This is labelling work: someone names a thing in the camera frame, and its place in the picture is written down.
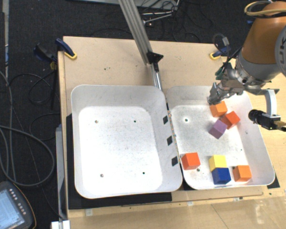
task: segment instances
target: purple cube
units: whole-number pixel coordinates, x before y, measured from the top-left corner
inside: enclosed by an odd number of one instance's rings
[[[227,129],[227,125],[223,123],[221,120],[217,120],[215,124],[213,125],[212,129],[209,131],[209,133],[219,139]]]

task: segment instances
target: aluminum rod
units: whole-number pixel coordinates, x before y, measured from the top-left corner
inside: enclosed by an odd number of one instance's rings
[[[146,30],[143,21],[140,17],[139,11],[133,0],[118,0],[118,1],[123,11],[123,14],[126,18],[128,27],[132,32],[133,38],[139,49],[143,62],[145,65],[150,65],[147,58],[147,53],[153,52],[153,50],[148,40]],[[160,74],[159,72],[156,72],[154,70],[153,64],[151,64],[150,67],[152,70],[154,86],[158,87],[162,91],[163,89],[162,89]]]

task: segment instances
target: wooden table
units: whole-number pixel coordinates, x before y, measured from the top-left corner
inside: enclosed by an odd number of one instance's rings
[[[152,85],[153,82],[150,69],[143,64],[133,40],[83,37],[64,37],[63,40],[78,54],[74,61],[62,52],[58,55],[66,167],[66,116],[72,112],[71,91],[74,87],[81,84]],[[164,55],[159,62],[164,94],[167,89],[177,85],[211,86],[215,81],[214,73],[222,65],[220,60],[212,61],[209,58],[209,54],[216,51],[212,44],[151,41],[151,45],[154,52]],[[286,78],[279,74],[266,87],[280,89],[277,94],[277,112],[282,116],[282,121],[286,121]],[[249,97],[253,108],[266,111],[264,97],[251,94]],[[286,204],[286,133],[263,128],[260,130],[280,184],[278,188],[256,186],[193,191],[180,188],[172,193],[173,200],[170,203],[67,210],[68,219],[72,227],[79,229],[163,228],[163,223],[168,221],[172,222],[165,228],[175,228],[173,221],[177,221],[181,228],[193,228],[191,225],[197,225],[197,220],[200,228],[210,228],[210,223],[214,223],[216,228],[226,228],[229,220],[223,223],[223,215],[219,215],[220,208],[227,211],[227,208],[235,206],[235,201],[241,200],[243,204],[240,208],[247,206],[248,210],[261,204],[266,208],[271,198],[275,203]],[[278,212],[271,210],[271,213],[279,215],[283,211],[281,208]]]

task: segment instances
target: wooden cube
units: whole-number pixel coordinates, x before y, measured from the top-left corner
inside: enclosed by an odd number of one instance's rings
[[[227,125],[223,123],[221,120],[217,120],[215,124],[212,126],[211,130],[209,130],[209,133],[219,139],[226,131]]]
[[[216,168],[227,168],[227,162],[224,155],[213,155],[209,159],[210,171]]]
[[[213,182],[215,185],[225,185],[231,181],[229,168],[216,168],[212,171]]]
[[[184,170],[197,169],[200,166],[198,153],[187,153],[181,158],[181,160]]]
[[[228,111],[224,101],[216,105],[210,105],[210,110],[213,117],[223,116]]]
[[[232,111],[222,117],[221,121],[227,125],[227,129],[230,129],[240,121],[240,118],[234,111]]]
[[[236,182],[245,182],[251,179],[250,166],[236,166],[233,169],[233,176]]]

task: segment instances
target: black clip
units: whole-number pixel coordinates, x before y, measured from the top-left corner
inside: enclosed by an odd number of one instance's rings
[[[158,62],[163,58],[163,55],[157,54],[155,52],[148,52],[147,58],[150,64],[153,64],[153,68],[156,72],[159,72]]]

